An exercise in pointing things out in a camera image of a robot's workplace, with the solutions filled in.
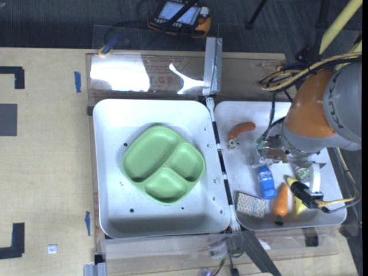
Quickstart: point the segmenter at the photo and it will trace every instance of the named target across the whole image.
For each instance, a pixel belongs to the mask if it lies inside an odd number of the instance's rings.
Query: green plate
[[[166,126],[153,126],[125,151],[124,175],[147,197],[172,205],[182,200],[205,171],[202,154]]]

